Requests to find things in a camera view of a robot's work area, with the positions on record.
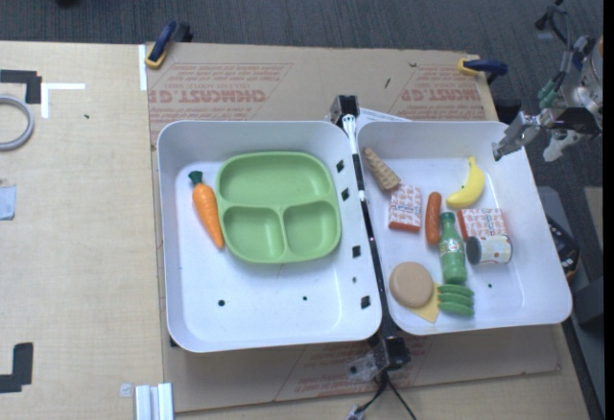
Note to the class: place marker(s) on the brown cardboard board red print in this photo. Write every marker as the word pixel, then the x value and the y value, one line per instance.
pixel 297 82

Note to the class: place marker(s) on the orange and white carton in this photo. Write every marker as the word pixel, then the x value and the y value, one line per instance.
pixel 405 208
pixel 482 220

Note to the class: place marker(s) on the yellow cheese slice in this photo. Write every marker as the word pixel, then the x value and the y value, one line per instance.
pixel 428 311

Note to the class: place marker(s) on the beige waffle cone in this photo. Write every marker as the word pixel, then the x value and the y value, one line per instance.
pixel 382 170

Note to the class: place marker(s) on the orange carrot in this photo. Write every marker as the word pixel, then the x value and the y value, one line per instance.
pixel 207 207

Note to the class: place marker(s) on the orange and white can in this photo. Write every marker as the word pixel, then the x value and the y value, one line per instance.
pixel 494 249

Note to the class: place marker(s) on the yellow banana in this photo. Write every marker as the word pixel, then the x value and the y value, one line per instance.
pixel 470 190

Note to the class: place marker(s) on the orange sausage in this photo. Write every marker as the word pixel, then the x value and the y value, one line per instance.
pixel 433 219

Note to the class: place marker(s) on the white tape roll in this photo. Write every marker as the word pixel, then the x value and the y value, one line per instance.
pixel 29 121

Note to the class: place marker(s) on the tan round bread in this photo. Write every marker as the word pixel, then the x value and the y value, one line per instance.
pixel 410 285

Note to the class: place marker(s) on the white paper sheet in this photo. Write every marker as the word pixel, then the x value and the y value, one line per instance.
pixel 379 114

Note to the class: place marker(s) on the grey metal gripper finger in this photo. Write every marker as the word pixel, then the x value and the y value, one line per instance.
pixel 524 138
pixel 509 134

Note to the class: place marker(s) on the green divided plate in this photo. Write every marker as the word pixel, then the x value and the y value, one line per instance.
pixel 268 183

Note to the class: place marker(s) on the thin black and white rod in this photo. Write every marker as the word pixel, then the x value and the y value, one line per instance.
pixel 371 236

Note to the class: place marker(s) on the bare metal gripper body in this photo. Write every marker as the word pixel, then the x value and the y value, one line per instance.
pixel 592 83

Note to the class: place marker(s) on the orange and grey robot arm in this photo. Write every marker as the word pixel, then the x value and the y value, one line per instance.
pixel 600 45

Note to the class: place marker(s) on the white plastic tray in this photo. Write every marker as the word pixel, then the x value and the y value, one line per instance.
pixel 268 308
pixel 523 284

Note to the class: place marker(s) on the green bottle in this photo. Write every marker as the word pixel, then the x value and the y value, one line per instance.
pixel 453 257

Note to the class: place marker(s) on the green pea pods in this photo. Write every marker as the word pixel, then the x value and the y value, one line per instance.
pixel 455 300

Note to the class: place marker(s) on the black cylinder on white bracket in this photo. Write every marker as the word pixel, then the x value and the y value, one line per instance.
pixel 579 122

